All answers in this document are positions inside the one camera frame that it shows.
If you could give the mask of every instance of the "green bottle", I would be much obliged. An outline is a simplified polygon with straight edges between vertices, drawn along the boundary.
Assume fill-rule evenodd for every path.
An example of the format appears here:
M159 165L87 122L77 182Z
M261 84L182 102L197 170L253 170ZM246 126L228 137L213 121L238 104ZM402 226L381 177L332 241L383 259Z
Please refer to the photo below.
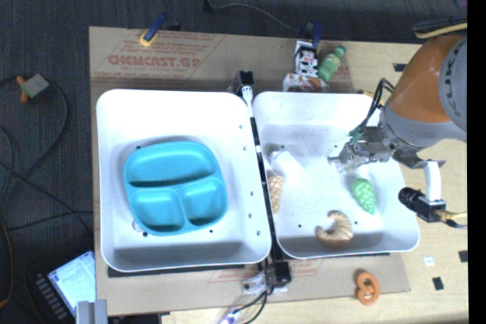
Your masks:
M326 55L317 67L317 76L324 82L328 81L341 65L341 58L344 53L346 53L346 48L338 46L334 49L334 53Z

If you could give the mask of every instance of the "blue divided tray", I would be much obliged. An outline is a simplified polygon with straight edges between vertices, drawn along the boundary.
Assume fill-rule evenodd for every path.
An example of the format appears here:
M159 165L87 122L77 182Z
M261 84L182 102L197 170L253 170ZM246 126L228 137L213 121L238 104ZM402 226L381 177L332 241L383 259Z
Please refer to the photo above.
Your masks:
M136 149L123 169L128 202L139 226L167 236L217 223L228 194L214 154L192 141Z

